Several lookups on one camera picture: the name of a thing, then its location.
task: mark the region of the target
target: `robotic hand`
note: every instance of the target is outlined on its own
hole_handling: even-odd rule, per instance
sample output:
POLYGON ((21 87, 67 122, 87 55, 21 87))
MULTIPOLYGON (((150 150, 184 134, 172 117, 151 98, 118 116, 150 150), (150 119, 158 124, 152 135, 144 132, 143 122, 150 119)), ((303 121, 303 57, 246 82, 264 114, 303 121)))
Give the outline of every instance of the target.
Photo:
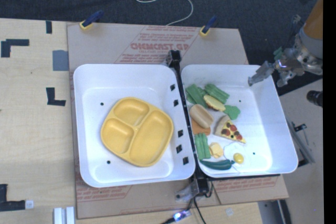
POLYGON ((288 80, 296 75, 301 76, 305 72, 317 75, 323 74, 323 0, 318 0, 313 7, 308 19, 295 35, 295 42, 291 48, 276 51, 275 63, 265 61, 256 71, 256 74, 248 78, 248 84, 262 81, 269 77, 274 70, 278 70, 280 79, 278 87, 288 84, 288 80))

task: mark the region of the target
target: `toy fried egg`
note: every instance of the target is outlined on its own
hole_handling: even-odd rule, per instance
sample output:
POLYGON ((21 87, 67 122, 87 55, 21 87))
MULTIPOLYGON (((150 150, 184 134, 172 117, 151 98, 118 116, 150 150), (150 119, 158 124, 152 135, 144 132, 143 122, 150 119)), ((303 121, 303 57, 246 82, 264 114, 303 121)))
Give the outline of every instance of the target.
POLYGON ((230 143, 224 147, 224 156, 235 162, 235 166, 243 167, 249 164, 245 147, 240 143, 230 143))

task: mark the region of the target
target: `blue clamp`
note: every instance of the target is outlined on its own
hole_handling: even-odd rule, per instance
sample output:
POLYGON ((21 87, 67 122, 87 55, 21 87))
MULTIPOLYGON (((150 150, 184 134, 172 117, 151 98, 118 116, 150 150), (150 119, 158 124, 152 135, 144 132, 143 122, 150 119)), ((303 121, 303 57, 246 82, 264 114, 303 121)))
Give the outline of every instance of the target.
POLYGON ((97 22, 102 16, 104 15, 104 12, 102 10, 99 10, 95 13, 93 13, 89 18, 82 21, 79 26, 83 30, 87 30, 92 27, 92 23, 97 22))
POLYGON ((203 26, 200 31, 199 31, 199 34, 202 36, 202 37, 205 37, 207 34, 209 34, 209 31, 210 31, 210 27, 213 26, 213 24, 216 22, 217 20, 217 16, 214 15, 208 22, 205 26, 203 26))

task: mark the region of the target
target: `toy pizza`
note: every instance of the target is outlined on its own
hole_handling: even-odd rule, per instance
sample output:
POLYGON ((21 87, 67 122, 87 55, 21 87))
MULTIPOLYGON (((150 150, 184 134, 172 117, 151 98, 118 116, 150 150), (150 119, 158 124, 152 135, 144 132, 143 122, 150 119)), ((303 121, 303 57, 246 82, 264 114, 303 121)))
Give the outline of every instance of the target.
POLYGON ((236 125, 230 120, 228 115, 225 115, 220 119, 217 124, 215 135, 218 135, 223 138, 227 138, 233 141, 246 143, 246 140, 240 134, 236 125))

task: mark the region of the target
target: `cardboard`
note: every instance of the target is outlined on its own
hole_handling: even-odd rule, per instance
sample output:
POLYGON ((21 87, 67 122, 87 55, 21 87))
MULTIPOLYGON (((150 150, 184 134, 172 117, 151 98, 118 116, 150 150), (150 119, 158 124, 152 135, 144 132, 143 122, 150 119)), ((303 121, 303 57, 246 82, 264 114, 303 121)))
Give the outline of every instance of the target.
MULTIPOLYGON (((179 50, 181 69, 190 64, 248 64, 237 29, 211 29, 201 37, 198 27, 94 24, 88 31, 78 23, 68 27, 70 95, 76 172, 77 218, 93 218, 178 210, 186 208, 177 202, 175 192, 188 180, 93 188, 80 176, 73 89, 74 70, 86 63, 155 63, 165 61, 169 50, 179 50)), ((288 197, 282 176, 227 179, 213 181, 214 192, 201 198, 200 207, 241 202, 274 200, 288 197)))

